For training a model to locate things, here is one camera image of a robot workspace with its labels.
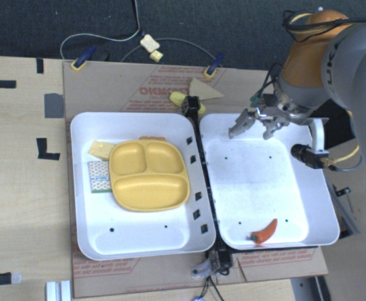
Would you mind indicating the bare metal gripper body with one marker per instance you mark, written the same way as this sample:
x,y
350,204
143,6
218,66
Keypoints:
x,y
282,107

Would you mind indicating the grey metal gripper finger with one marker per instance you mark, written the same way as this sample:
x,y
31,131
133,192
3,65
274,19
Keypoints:
x,y
240,124
272,128

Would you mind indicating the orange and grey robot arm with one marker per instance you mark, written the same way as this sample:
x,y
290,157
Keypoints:
x,y
333,61

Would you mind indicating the tan toy pizza slice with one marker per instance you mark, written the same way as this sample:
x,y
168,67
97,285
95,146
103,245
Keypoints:
x,y
203,90

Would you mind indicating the thin black rod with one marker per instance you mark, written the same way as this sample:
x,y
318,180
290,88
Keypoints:
x,y
205,168

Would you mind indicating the white plastic tray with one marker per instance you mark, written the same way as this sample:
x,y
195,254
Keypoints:
x,y
264,187
138,234

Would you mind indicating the yellow corn cob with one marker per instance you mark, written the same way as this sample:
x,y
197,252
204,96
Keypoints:
x,y
177,98

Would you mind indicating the yellow divided plate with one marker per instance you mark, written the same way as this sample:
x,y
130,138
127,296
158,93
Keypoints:
x,y
149,176

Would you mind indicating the orange toy carrot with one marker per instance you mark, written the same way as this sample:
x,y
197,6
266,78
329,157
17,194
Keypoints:
x,y
265,233

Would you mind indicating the pale yellow cube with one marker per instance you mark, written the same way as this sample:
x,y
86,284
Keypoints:
x,y
156,55

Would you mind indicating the pale toy bread slice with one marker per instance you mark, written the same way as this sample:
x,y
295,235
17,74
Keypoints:
x,y
149,42

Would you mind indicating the brown cardboard board red print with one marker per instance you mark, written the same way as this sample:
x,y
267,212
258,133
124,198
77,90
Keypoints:
x,y
113,83

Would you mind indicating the yellow cheese wedge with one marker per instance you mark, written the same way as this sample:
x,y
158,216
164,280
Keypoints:
x,y
99,149

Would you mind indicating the patterned white and green packet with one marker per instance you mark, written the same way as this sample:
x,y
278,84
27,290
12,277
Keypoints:
x,y
99,177

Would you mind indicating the black cylinder on white bracket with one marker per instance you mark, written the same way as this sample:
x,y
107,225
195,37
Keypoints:
x,y
311,150

